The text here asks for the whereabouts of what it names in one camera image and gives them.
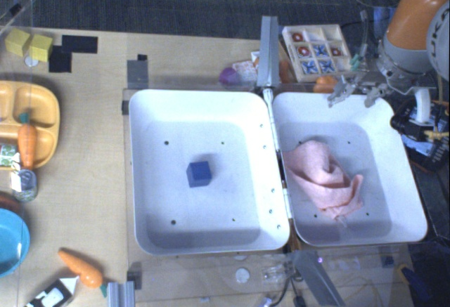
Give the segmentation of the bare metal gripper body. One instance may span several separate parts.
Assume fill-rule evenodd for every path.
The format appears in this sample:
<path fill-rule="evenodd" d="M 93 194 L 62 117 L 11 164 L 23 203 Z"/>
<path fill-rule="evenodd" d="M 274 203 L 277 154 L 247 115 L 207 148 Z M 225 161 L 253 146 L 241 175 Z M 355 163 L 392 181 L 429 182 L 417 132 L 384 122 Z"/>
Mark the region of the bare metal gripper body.
<path fill-rule="evenodd" d="M 389 86 L 386 96 L 393 92 L 404 96 L 412 95 L 419 89 L 428 87 L 427 72 L 407 70 L 382 52 L 376 58 L 355 62 L 352 71 L 355 74 L 356 88 L 363 93 L 365 87 L 383 83 Z"/>

